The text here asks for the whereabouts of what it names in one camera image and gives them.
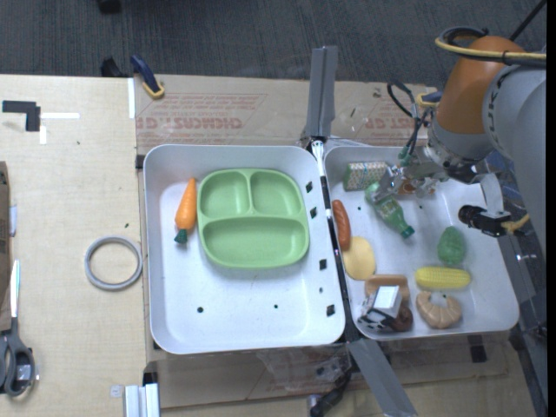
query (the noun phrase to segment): toy carrot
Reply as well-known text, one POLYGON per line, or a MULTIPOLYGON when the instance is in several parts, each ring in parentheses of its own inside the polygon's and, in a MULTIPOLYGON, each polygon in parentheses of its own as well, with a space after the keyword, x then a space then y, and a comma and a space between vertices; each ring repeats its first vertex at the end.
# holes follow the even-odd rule
POLYGON ((195 225, 197 218, 197 187, 195 178, 189 178, 188 186, 182 195, 180 205, 175 212, 175 225, 178 228, 175 242, 185 244, 188 241, 188 230, 195 225))

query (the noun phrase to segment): gray ring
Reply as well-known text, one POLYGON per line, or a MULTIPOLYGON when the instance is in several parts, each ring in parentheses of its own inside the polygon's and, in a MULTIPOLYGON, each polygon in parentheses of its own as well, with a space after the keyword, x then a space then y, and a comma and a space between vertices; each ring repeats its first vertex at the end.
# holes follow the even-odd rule
POLYGON ((137 246, 134 242, 132 242, 129 238, 125 236, 120 236, 120 235, 103 236, 102 238, 95 240, 87 249, 87 253, 85 253, 85 274, 87 275, 87 278, 89 278, 89 281, 93 285, 104 290, 122 290, 123 288, 130 286, 135 281, 137 281, 137 278, 139 278, 139 275, 141 274, 141 270, 142 270, 141 250, 139 249, 139 246, 137 246), (131 251, 136 256, 137 259, 136 271, 126 281, 114 282, 114 283, 106 282, 97 278, 93 274, 92 270, 90 269, 91 256, 95 253, 95 251, 99 247, 101 247, 103 244, 108 244, 108 243, 123 244, 124 246, 131 249, 131 251))

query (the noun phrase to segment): green plate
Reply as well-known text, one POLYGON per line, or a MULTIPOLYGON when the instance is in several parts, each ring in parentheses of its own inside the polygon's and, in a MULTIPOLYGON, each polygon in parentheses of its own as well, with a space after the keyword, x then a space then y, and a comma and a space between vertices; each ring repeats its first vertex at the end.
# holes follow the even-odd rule
POLYGON ((202 247, 228 268, 275 268, 300 260, 309 232, 295 181, 271 169, 225 169, 199 185, 197 222, 202 247))

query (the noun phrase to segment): scissors blade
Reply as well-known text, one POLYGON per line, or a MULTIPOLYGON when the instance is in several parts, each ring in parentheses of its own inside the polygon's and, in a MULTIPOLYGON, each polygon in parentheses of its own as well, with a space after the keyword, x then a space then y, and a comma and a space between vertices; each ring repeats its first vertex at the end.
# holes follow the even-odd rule
POLYGON ((10 278, 10 308, 12 318, 17 317, 17 305, 19 304, 19 260, 14 260, 10 278))

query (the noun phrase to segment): light wood surface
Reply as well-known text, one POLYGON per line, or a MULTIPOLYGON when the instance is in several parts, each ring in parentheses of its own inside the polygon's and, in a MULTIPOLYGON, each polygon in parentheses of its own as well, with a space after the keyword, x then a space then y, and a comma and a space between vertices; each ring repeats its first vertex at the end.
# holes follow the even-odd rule
MULTIPOLYGON (((119 292, 85 276, 88 246, 104 235, 140 241, 135 124, 126 79, 2 76, 2 100, 34 101, 46 143, 24 131, 24 115, 0 113, 0 160, 8 163, 17 204, 13 255, 21 261, 20 335, 33 349, 38 381, 21 400, 0 395, 0 415, 121 416, 119 386, 141 385, 146 364, 142 279, 119 292)), ((133 271, 126 248, 99 250, 93 268, 121 281, 133 271)), ((506 371, 464 380, 406 386, 423 416, 532 416, 517 354, 501 349, 506 371)), ((305 416, 304 397, 190 409, 167 416, 305 416)), ((381 415, 369 391, 348 391, 330 416, 381 415)))

